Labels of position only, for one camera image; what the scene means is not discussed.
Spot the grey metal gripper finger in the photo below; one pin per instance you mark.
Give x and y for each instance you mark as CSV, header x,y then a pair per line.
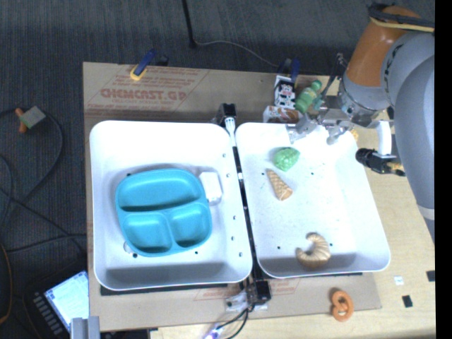
x,y
303,125
335,135

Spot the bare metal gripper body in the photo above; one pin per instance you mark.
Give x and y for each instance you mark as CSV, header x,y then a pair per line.
x,y
339,116

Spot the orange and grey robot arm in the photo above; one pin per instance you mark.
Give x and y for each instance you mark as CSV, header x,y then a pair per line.
x,y
409,83

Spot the white and brown packet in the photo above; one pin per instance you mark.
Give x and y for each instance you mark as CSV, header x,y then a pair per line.
x,y
279,114

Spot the green plastic bottle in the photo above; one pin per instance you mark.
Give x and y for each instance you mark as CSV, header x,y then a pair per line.
x,y
306,96

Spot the white cow print carton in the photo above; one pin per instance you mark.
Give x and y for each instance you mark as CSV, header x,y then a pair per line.
x,y
285,94

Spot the white plastic tray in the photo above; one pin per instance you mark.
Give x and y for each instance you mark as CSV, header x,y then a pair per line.
x,y
328,196
159,143

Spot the tan ice cream cone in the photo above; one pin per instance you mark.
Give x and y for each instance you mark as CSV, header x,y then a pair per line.
x,y
279,186

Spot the thin black and white rod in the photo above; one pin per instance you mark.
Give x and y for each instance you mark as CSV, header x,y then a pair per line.
x,y
240,168

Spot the tan croissant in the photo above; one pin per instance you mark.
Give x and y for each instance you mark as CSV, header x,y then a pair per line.
x,y
318,254

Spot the brown cardboard board red print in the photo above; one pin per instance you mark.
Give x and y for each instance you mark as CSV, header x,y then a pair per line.
x,y
148,94

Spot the blue divided plate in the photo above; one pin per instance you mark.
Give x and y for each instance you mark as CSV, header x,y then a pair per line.
x,y
162,207

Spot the orange pretzel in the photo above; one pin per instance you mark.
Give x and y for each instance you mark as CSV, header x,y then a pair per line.
x,y
342,306

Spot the black cylinder on white bracket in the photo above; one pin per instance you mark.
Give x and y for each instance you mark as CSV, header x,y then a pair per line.
x,y
383,147

